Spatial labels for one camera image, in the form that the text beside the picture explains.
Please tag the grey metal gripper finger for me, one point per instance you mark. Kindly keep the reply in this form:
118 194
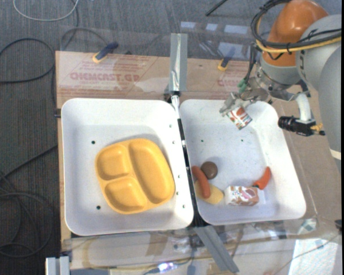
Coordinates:
228 107

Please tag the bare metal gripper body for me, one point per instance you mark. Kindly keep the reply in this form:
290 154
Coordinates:
253 92

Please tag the red and white can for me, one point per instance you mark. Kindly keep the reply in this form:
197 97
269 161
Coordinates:
240 119

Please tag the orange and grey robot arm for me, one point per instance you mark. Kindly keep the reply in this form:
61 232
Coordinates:
318 50

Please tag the white plastic tray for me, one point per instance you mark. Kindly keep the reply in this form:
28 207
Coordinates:
240 165
114 170

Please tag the brown round biscuit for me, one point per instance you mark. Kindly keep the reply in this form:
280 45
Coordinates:
209 169

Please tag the red sausage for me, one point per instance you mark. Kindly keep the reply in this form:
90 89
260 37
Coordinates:
202 182

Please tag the yellow bread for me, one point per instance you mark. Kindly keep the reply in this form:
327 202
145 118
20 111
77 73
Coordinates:
216 195

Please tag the white and brown carton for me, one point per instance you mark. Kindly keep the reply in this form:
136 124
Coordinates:
242 196

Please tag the yellow divided plate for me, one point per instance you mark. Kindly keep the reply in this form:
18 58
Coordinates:
134 176

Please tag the brown cardboard board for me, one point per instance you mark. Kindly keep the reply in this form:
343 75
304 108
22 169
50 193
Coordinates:
109 76

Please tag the black cylinder on white bracket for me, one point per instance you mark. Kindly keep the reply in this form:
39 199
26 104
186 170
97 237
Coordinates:
299 119

